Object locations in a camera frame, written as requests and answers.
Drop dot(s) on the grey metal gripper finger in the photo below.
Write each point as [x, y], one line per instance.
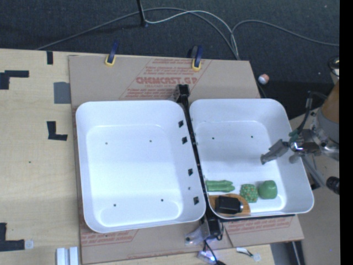
[274, 152]
[295, 158]

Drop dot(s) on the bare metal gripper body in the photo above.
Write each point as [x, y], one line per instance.
[310, 147]

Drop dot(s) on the white plastic tray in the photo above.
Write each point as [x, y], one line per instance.
[237, 153]
[132, 170]

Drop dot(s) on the green bell pepper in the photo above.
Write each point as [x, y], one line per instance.
[268, 190]

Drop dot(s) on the green spotted broccoli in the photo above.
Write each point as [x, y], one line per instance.
[249, 193]

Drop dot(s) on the green pea pods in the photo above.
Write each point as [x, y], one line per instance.
[219, 186]

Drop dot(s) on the orange plate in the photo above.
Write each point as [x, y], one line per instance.
[245, 211]

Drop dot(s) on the black can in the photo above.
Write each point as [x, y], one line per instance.
[227, 204]

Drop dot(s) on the small pink and white ball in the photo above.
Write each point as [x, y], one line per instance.
[263, 79]

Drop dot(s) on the thin black rod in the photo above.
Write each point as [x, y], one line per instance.
[196, 159]

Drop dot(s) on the brown cardboard board red print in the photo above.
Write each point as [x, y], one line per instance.
[110, 81]

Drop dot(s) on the thin black stand pole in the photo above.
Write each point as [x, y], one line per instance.
[139, 4]

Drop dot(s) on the black cylinder on white bracket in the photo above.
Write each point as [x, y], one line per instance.
[333, 184]

